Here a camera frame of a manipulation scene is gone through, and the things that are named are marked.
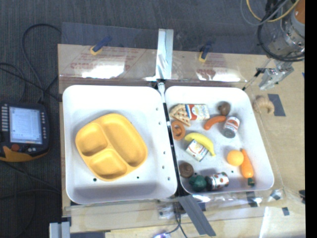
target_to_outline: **beige curved object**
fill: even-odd
[[[267,109],[269,115],[273,114],[275,110],[273,102],[264,96],[259,96],[253,101],[253,109],[256,112],[261,113],[261,108]]]

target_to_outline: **dark floor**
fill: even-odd
[[[50,95],[45,95],[44,105],[52,131],[52,146],[46,156],[9,165],[0,162],[0,237],[46,238],[49,223],[61,221],[59,114],[58,101],[54,98],[58,94],[58,81],[53,80],[58,75],[56,51],[57,44],[62,43],[58,30],[62,30],[63,23],[153,31],[174,29],[175,50],[198,51],[206,40],[211,40],[211,51],[215,53],[264,54],[258,46],[257,27],[244,20],[240,2],[0,0],[0,67],[19,76],[22,73],[27,80],[0,70],[0,101],[17,102],[22,97],[21,102],[35,103],[41,91],[34,84],[49,87]],[[250,0],[258,16],[264,16],[265,3],[266,0]],[[242,11],[250,22],[258,23],[248,12],[245,0]],[[43,25],[28,29],[35,24]],[[23,55],[23,46],[39,81]],[[43,190],[23,192],[35,188]]]

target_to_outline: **white plastic tray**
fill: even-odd
[[[231,104],[230,116],[240,119],[240,126],[234,138],[226,138],[221,134],[223,122],[217,123],[210,130],[204,130],[206,121],[191,121],[191,126],[186,127],[186,134],[199,132],[209,137],[214,144],[216,156],[206,155],[201,162],[185,152],[189,144],[185,140],[174,140],[177,164],[190,163],[197,175],[211,176],[216,173],[226,172],[229,177],[229,186],[215,191],[202,191],[199,194],[220,192],[241,192],[267,190],[274,184],[273,171],[264,147],[264,143],[254,116],[248,95],[238,88],[227,87],[186,87],[172,86],[165,92],[168,110],[177,104],[207,104],[210,116],[220,115],[217,109],[219,103],[227,101]],[[254,168],[255,186],[250,187],[247,179],[241,175],[241,167],[230,165],[226,156],[230,150],[246,149]],[[184,189],[191,194],[197,194],[189,184],[188,178],[181,177]]]
[[[115,180],[96,179],[75,145],[80,128],[109,113],[130,120],[148,148],[144,164]],[[66,192],[78,204],[163,199],[177,189],[165,114],[160,94],[150,87],[68,87],[63,94]]]

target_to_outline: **soda can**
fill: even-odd
[[[224,122],[222,134],[227,138],[233,138],[236,136],[240,125],[240,120],[237,117],[227,117]]]
[[[207,182],[206,189],[208,191],[218,190],[229,185],[229,177],[225,172],[206,176],[205,180]]]
[[[186,152],[193,156],[196,160],[201,161],[209,151],[202,144],[193,139],[189,143]]]

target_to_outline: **blue and yellow clip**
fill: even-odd
[[[103,49],[102,47],[103,46],[106,46],[110,41],[112,40],[112,37],[111,36],[107,36],[107,37],[104,37],[101,41],[99,41],[96,45],[92,46],[90,48],[90,53],[92,55],[97,55],[99,54]]]
[[[202,47],[198,60],[205,62],[207,59],[208,51],[211,48],[211,41],[207,41],[206,45]]]

